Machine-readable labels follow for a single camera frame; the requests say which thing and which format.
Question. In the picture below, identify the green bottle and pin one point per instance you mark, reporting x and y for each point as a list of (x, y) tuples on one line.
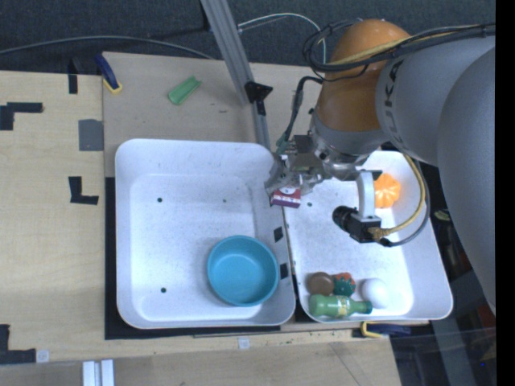
[(334, 306)]

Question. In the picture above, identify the black cylinder on white bracket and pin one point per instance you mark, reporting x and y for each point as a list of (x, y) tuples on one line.
[(362, 223)]

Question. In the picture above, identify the blue bowl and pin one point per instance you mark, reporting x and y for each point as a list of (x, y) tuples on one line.
[(241, 272)]

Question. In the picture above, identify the orange pumpkin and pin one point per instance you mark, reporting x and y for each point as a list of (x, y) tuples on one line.
[(388, 191)]

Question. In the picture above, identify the brown cardboard board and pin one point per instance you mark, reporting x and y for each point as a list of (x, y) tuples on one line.
[(161, 119)]

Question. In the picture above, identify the white plastic tray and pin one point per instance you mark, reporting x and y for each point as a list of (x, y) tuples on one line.
[(181, 231), (362, 264)]

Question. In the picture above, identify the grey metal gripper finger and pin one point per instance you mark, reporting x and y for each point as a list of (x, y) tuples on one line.
[(277, 179), (310, 185)]

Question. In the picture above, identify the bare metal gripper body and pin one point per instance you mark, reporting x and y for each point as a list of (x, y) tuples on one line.
[(307, 161)]

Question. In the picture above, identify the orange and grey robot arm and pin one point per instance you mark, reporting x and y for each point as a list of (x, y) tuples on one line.
[(442, 107)]

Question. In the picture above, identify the red tomato with green stem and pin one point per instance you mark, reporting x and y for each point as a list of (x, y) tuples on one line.
[(345, 283)]

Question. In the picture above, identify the small red and white carton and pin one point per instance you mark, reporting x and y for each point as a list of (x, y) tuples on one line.
[(286, 198)]

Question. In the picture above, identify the white egg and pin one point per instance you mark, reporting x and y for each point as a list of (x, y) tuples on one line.
[(376, 292)]

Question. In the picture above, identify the green pea pod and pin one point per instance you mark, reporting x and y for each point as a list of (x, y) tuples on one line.
[(183, 91)]

